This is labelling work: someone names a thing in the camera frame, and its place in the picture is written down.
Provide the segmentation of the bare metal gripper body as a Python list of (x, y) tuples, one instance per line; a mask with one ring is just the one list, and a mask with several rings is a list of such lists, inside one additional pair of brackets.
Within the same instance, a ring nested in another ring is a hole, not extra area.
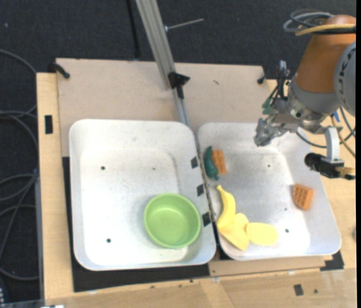
[(275, 128), (274, 132), (296, 132), (298, 128), (316, 133), (324, 121), (325, 115), (311, 111), (307, 107), (274, 107), (267, 118), (267, 126)]

